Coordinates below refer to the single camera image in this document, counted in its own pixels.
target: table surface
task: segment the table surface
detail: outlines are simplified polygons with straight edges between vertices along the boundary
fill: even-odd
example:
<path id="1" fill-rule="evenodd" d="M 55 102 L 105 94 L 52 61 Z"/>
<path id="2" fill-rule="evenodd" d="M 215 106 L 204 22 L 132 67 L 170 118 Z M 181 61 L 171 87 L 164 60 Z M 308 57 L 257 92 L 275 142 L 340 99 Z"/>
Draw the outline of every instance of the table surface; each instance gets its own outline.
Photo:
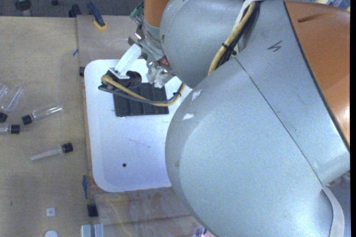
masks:
<path id="1" fill-rule="evenodd" d="M 24 88 L 8 121 L 17 124 L 24 113 L 53 100 L 60 100 L 65 109 L 50 120 L 23 127 L 19 135 L 0 136 L 0 236 L 43 236 L 50 229 L 58 236 L 78 236 L 81 225 L 103 223 L 108 237 L 178 237 L 192 235 L 199 226 L 170 187 L 107 193 L 93 180 L 79 67 L 120 58 L 129 47 L 127 37 L 136 30 L 129 17 L 104 20 L 108 28 L 101 32 L 90 17 L 0 17 L 0 82 Z M 57 142 L 72 142 L 74 151 L 31 161 L 31 150 Z M 88 217 L 92 200 L 98 219 Z M 55 208 L 55 216 L 46 215 L 49 208 Z"/>
<path id="2" fill-rule="evenodd" d="M 84 111 L 73 18 L 0 17 L 0 81 L 23 86 L 24 98 L 9 115 L 21 116 L 46 102 L 60 100 L 62 115 L 1 136 L 0 236 L 78 236 L 90 223 L 82 186 L 87 175 Z M 62 157 L 32 162 L 30 151 L 72 142 Z M 55 208 L 47 217 L 46 209 Z"/>

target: clear container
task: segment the clear container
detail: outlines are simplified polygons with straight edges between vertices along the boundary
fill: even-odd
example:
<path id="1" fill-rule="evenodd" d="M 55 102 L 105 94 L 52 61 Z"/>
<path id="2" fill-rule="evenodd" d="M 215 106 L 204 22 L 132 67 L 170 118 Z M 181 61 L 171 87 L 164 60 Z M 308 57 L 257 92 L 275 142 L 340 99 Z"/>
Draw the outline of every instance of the clear container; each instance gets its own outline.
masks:
<path id="1" fill-rule="evenodd" d="M 14 86 L 8 90 L 4 88 L 2 92 L 2 98 L 0 101 L 0 122 L 5 122 L 8 114 L 18 103 L 19 96 L 22 92 L 22 87 Z"/>
<path id="2" fill-rule="evenodd" d="M 19 134 L 20 125 L 3 123 L 0 124 L 0 135 Z"/>
<path id="3" fill-rule="evenodd" d="M 32 111 L 29 115 L 22 116 L 22 122 L 24 125 L 28 125 L 36 121 L 48 119 L 62 111 L 63 105 L 61 103 L 52 103 Z"/>
<path id="4" fill-rule="evenodd" d="M 52 156 L 63 156 L 66 153 L 73 151 L 73 145 L 71 143 L 59 144 L 56 143 L 53 146 L 40 150 L 31 152 L 31 160 L 37 161 L 45 158 L 49 158 Z"/>

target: vial cap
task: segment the vial cap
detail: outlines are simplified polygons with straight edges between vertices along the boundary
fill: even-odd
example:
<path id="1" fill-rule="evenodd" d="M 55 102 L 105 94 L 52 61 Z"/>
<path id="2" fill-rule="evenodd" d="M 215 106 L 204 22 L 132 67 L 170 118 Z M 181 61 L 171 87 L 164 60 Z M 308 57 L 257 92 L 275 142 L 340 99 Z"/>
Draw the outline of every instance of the vial cap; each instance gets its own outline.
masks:
<path id="1" fill-rule="evenodd" d="M 7 114 L 0 112 L 0 122 L 5 122 L 7 119 Z"/>
<path id="2" fill-rule="evenodd" d="M 19 134 L 20 133 L 20 125 L 13 124 L 11 125 L 11 134 Z"/>
<path id="3" fill-rule="evenodd" d="M 64 153 L 69 153 L 73 151 L 73 145 L 71 143 L 65 143 L 62 145 L 62 149 Z"/>
<path id="4" fill-rule="evenodd" d="M 31 115 L 22 116 L 22 122 L 24 125 L 31 124 L 33 122 Z"/>

